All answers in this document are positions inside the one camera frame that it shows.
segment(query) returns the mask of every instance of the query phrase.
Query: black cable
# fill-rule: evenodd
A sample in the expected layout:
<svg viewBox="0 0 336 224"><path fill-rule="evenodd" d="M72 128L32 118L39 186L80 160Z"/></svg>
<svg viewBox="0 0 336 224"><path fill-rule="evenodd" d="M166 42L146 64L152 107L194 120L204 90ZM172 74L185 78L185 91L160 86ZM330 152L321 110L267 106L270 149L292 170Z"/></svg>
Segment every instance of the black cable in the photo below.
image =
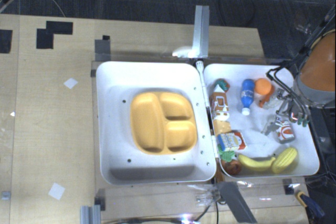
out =
<svg viewBox="0 0 336 224"><path fill-rule="evenodd" d="M117 222L105 222L105 224L141 224L145 222L153 222L153 221L161 221L161 222L168 222L173 224L181 224L179 219L174 218L132 218L125 221L117 221Z"/></svg>
<svg viewBox="0 0 336 224"><path fill-rule="evenodd" d="M217 224L218 224L218 218L219 218L219 212L218 212L218 205L216 204L216 210L217 210ZM211 204L209 204L205 210L195 219L195 221L199 221L209 210ZM151 222L151 221L162 221L162 222L169 222L173 224L181 224L181 220L177 218L132 218L125 221L117 221L117 222L106 222L105 224L141 224L144 222Z"/></svg>
<svg viewBox="0 0 336 224"><path fill-rule="evenodd" d="M195 221L199 221L201 219L201 217L203 217L205 215L205 213L208 212L209 208L210 208L211 204L209 204L205 210L203 211L203 213L201 213L197 218L195 218Z"/></svg>
<svg viewBox="0 0 336 224"><path fill-rule="evenodd" d="M217 204L217 202L215 202L215 205L216 205L216 213L217 213L216 224L218 224L218 222L219 222L219 211L218 211L218 204Z"/></svg>

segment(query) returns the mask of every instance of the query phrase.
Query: white paper scrap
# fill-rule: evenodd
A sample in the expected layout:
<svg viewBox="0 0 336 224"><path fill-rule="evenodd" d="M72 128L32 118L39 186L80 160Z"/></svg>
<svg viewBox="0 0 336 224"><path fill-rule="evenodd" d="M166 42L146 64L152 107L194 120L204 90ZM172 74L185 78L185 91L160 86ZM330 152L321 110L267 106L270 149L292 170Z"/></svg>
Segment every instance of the white paper scrap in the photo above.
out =
<svg viewBox="0 0 336 224"><path fill-rule="evenodd" d="M49 195L52 196L52 198L55 198L57 200L60 200L63 193L64 193L65 188L62 186L58 185L57 183L54 183L49 191Z"/></svg>
<svg viewBox="0 0 336 224"><path fill-rule="evenodd" d="M72 89L77 83L78 83L77 80L70 78L66 82L64 82L64 85L69 89Z"/></svg>

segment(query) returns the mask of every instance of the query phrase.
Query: banana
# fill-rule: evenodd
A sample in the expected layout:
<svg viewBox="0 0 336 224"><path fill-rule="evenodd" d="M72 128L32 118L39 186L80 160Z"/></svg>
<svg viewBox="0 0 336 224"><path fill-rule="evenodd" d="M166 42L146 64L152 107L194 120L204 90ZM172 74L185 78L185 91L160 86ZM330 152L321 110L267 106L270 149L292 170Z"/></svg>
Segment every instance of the banana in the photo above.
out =
<svg viewBox="0 0 336 224"><path fill-rule="evenodd" d="M297 155L298 151L295 148L289 147L285 149L283 152L279 154L277 159L273 162L271 168L272 172L275 174L281 173L294 161Z"/></svg>
<svg viewBox="0 0 336 224"><path fill-rule="evenodd" d="M241 164L244 167L251 169L253 171L262 172L262 171L266 171L267 169L270 169L272 163L275 161L275 158L272 157L271 159L267 161L256 161L245 155L240 154L238 156L238 160L241 162Z"/></svg>

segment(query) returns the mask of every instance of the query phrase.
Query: plastic bottle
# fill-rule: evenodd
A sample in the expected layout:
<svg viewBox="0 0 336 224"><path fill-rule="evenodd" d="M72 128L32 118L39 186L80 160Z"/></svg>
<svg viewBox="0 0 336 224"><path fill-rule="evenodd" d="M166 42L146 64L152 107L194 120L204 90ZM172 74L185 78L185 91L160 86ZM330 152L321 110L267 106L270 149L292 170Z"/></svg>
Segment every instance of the plastic bottle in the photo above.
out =
<svg viewBox="0 0 336 224"><path fill-rule="evenodd" d="M253 103L254 99L254 81L252 79L246 79L243 81L243 85L241 86L241 94L240 99L243 103L242 114L247 116L250 115L250 105Z"/></svg>
<svg viewBox="0 0 336 224"><path fill-rule="evenodd" d="M265 98L259 103L259 106L263 109L271 109L276 106L280 106L284 101L282 95L284 94L284 90L279 88L277 91L273 92L271 95L265 96Z"/></svg>

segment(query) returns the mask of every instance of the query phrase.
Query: water bottle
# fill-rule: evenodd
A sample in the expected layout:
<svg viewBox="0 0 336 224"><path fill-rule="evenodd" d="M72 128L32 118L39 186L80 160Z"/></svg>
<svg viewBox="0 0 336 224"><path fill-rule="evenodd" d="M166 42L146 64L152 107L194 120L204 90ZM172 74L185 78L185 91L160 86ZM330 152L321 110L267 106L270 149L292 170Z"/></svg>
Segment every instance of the water bottle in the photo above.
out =
<svg viewBox="0 0 336 224"><path fill-rule="evenodd" d="M240 99L243 103L242 114L247 116L250 115L250 105L253 103L254 98L254 81L252 79L246 79L243 81L243 85L241 86L241 94Z"/></svg>

